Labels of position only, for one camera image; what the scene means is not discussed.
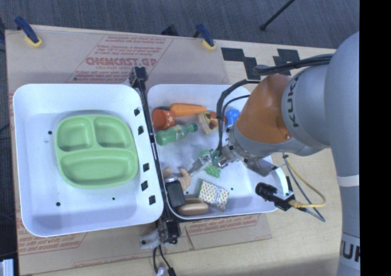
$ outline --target beige toy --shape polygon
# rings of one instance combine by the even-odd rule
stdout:
[[[180,168],[180,172],[182,174],[182,177],[178,177],[178,181],[181,184],[182,190],[185,191],[186,188],[190,186],[191,176],[189,172],[184,168]],[[163,169],[163,178],[166,179],[170,177],[173,177],[173,174],[171,172],[171,167],[167,166]]]

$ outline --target toy bottle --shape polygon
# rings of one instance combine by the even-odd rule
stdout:
[[[184,138],[187,134],[196,132],[198,126],[196,123],[190,123],[189,125],[174,125],[164,131],[158,131],[156,133],[156,142],[160,146],[165,146],[170,142],[175,142]]]

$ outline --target green plate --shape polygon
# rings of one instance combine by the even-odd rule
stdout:
[[[129,126],[111,115],[76,115],[56,129],[56,156],[64,180],[79,188],[103,188],[132,180],[139,170]]]

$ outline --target hole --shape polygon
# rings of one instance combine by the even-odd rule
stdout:
[[[146,188],[148,188],[148,181],[144,181],[143,183],[141,183],[141,190],[144,191],[146,190]]]
[[[152,195],[151,197],[149,197],[149,205],[152,205],[156,202],[156,198],[154,195]]]

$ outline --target orange carrot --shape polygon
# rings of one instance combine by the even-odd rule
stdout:
[[[174,111],[176,117],[185,117],[206,111],[206,107],[195,104],[174,103],[171,105],[170,111]]]

